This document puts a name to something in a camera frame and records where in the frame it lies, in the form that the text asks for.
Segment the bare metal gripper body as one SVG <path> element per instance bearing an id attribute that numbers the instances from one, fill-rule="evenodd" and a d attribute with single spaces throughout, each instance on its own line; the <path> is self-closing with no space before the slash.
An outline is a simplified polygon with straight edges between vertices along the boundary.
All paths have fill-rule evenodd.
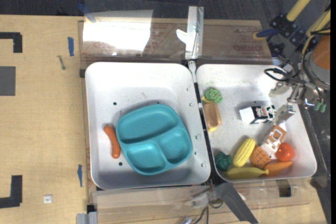
<path id="1" fill-rule="evenodd" d="M 324 105 L 324 93 L 315 84 L 295 80 L 290 86 L 292 92 L 287 99 L 289 103 L 296 103 L 304 108 L 321 108 Z"/>

